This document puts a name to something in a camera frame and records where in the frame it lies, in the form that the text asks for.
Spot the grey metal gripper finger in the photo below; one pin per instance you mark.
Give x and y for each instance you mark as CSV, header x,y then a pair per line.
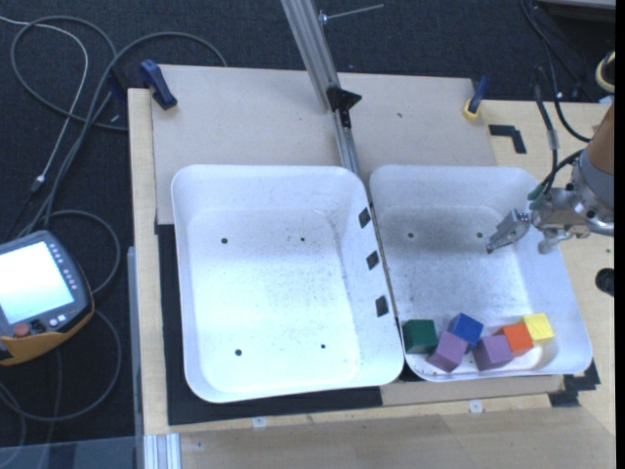
x,y
549,242
509,230

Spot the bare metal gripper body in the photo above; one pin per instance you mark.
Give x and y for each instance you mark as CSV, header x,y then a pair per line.
x,y
566,213

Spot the white plastic tray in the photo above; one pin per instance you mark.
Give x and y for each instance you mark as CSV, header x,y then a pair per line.
x,y
273,291
459,271

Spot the yellow cube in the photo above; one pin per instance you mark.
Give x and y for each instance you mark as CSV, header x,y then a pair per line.
x,y
538,327

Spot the orange cube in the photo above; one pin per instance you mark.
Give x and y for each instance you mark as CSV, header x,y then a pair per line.
x,y
518,337

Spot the blue cube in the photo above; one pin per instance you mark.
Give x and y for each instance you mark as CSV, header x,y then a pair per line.
x,y
466,328

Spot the purple cube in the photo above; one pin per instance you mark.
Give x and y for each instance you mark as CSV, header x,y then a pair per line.
x,y
493,352
449,351

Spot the green cube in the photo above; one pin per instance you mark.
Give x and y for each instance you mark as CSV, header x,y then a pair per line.
x,y
419,336

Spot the pale wood board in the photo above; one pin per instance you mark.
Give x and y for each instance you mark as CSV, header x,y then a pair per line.
x,y
254,115

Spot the black cylinder on white bracket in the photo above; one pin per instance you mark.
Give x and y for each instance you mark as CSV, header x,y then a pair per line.
x,y
606,279

